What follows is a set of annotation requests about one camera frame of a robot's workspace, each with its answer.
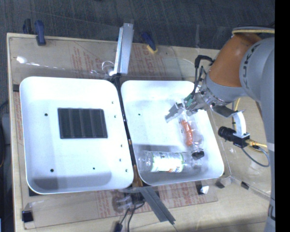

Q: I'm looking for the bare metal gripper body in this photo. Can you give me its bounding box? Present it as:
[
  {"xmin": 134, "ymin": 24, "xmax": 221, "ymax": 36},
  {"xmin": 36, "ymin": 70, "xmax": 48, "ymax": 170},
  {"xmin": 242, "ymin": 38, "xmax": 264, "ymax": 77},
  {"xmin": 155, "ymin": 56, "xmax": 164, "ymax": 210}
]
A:
[{"xmin": 183, "ymin": 90, "xmax": 222, "ymax": 113}]

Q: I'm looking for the black cylinder on white bracket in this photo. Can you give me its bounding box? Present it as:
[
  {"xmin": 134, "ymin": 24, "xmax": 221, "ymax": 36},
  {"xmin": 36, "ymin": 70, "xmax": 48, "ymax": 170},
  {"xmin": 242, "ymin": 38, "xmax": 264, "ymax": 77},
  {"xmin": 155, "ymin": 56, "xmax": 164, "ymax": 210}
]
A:
[{"xmin": 217, "ymin": 109, "xmax": 251, "ymax": 148}]

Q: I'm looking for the brown cardboard board red print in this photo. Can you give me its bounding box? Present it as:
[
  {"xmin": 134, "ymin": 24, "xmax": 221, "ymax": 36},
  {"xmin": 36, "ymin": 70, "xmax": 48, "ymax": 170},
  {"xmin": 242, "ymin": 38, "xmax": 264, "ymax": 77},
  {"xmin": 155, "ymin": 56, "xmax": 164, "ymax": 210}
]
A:
[{"xmin": 9, "ymin": 37, "xmax": 219, "ymax": 224}]

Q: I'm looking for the clear bottle white green label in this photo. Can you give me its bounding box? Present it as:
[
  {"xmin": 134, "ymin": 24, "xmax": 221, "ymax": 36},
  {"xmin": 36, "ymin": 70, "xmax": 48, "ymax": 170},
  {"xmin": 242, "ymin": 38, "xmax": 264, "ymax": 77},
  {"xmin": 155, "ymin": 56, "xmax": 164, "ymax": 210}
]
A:
[{"xmin": 137, "ymin": 150, "xmax": 203, "ymax": 174}]

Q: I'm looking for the black block with thin wires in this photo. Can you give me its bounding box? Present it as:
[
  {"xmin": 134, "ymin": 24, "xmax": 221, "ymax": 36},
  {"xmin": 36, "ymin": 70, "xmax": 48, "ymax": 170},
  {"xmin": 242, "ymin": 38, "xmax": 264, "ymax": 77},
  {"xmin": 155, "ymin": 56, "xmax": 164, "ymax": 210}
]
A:
[{"xmin": 130, "ymin": 193, "xmax": 146, "ymax": 204}]

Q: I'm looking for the white plastic tray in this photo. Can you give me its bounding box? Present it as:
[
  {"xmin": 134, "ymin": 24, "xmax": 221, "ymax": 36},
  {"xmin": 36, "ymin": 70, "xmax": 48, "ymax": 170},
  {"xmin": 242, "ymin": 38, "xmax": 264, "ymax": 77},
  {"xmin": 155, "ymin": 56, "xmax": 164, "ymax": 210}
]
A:
[
  {"xmin": 19, "ymin": 76, "xmax": 135, "ymax": 195},
  {"xmin": 120, "ymin": 80, "xmax": 225, "ymax": 187}
]

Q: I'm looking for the black ribbed rectangular panel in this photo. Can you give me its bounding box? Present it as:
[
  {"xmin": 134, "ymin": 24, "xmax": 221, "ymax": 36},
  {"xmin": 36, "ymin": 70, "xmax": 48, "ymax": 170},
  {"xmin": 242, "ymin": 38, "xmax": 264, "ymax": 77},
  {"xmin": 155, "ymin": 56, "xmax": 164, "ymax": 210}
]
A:
[{"xmin": 57, "ymin": 107, "xmax": 109, "ymax": 140}]

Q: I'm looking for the clear bottle with orange label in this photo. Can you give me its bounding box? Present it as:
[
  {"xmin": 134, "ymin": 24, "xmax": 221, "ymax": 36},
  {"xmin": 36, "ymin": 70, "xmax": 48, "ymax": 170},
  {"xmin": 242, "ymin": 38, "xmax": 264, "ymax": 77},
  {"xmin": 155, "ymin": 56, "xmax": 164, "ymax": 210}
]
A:
[{"xmin": 179, "ymin": 116, "xmax": 205, "ymax": 160}]

